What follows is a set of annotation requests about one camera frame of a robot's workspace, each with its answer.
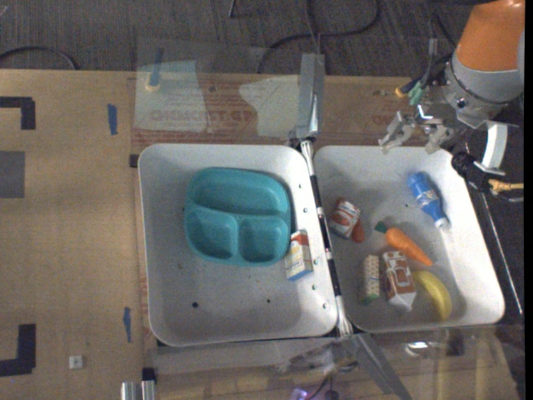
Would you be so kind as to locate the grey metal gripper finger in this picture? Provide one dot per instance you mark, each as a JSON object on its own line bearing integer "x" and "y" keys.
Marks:
{"x": 397, "y": 131}
{"x": 439, "y": 136}

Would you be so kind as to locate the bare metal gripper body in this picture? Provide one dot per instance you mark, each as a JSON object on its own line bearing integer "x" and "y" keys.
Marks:
{"x": 462, "y": 108}

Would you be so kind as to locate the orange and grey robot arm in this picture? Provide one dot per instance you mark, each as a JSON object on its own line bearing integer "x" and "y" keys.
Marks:
{"x": 491, "y": 36}

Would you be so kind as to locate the blue bottle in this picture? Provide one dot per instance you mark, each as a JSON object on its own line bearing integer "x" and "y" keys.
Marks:
{"x": 425, "y": 196}

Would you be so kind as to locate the red and white packet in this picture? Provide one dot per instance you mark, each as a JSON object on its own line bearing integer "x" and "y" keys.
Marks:
{"x": 344, "y": 217}

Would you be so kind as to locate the thin black and white rod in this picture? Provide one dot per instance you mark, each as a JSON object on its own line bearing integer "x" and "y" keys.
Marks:
{"x": 318, "y": 198}

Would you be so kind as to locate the brown sausage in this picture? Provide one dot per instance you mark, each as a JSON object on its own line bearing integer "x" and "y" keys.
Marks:
{"x": 358, "y": 233}

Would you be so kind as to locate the orange carrot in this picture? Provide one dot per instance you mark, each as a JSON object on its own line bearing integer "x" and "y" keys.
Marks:
{"x": 404, "y": 244}

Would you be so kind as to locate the white plastic tray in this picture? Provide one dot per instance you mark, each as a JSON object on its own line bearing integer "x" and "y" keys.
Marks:
{"x": 233, "y": 298}
{"x": 462, "y": 256}

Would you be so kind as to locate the brown and white carton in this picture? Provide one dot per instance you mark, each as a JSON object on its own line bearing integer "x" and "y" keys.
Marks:
{"x": 399, "y": 281}

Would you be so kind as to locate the white green patterned carton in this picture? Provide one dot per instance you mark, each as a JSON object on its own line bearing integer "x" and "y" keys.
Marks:
{"x": 370, "y": 279}

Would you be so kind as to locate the yellow banana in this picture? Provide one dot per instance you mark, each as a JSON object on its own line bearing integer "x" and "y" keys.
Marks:
{"x": 437, "y": 296}

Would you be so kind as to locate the white orange blue carton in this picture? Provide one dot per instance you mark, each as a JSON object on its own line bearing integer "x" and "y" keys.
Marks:
{"x": 298, "y": 256}

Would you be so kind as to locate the teal divided plate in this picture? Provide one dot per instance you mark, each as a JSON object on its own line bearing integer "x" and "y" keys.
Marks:
{"x": 237, "y": 194}

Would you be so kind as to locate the small white square block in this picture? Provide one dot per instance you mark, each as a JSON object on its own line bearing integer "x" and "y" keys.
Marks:
{"x": 75, "y": 361}

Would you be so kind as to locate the black cylinder on white bracket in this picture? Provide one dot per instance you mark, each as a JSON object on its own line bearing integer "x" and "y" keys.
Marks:
{"x": 495, "y": 144}

